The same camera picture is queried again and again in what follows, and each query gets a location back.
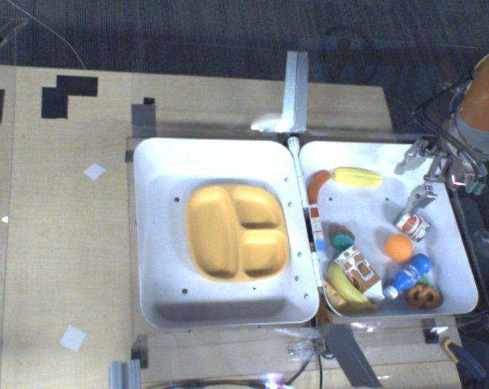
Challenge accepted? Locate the brown pretzel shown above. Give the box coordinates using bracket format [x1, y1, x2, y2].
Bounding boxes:
[405, 283, 444, 310]

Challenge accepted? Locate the yellow banana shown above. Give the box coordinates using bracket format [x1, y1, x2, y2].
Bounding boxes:
[326, 262, 379, 311]

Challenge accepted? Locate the yellow corn cob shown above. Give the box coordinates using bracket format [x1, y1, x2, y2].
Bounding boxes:
[332, 166, 384, 190]

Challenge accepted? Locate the teal and orange toy vegetable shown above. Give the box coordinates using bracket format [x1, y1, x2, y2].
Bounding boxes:
[329, 224, 356, 252]

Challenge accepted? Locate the blue plastic bottle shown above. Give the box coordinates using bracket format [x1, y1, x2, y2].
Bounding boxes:
[382, 253, 433, 301]

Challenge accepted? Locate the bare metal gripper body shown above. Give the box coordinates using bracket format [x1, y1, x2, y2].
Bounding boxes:
[425, 135, 489, 186]

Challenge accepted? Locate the orange ball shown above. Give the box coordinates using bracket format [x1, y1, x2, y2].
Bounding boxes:
[385, 233, 415, 263]

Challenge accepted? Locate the white plastic tray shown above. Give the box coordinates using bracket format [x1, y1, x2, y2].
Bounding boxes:
[132, 137, 321, 330]
[298, 139, 480, 319]

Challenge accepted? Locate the orange divided plate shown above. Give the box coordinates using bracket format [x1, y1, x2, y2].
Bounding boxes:
[185, 184, 291, 284]

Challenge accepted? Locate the brown and white carton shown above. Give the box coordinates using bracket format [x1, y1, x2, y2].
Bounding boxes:
[333, 245, 385, 303]

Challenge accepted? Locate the thin black and white rod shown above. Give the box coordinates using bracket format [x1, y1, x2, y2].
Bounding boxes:
[287, 135, 323, 288]

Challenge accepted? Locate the white red blue packet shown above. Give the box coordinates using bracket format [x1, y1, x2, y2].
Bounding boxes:
[308, 203, 327, 252]

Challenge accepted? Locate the orange sausage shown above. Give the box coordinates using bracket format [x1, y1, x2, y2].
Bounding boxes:
[307, 169, 332, 206]

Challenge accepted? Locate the white and orange can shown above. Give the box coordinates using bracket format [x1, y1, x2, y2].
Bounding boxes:
[395, 212, 431, 243]

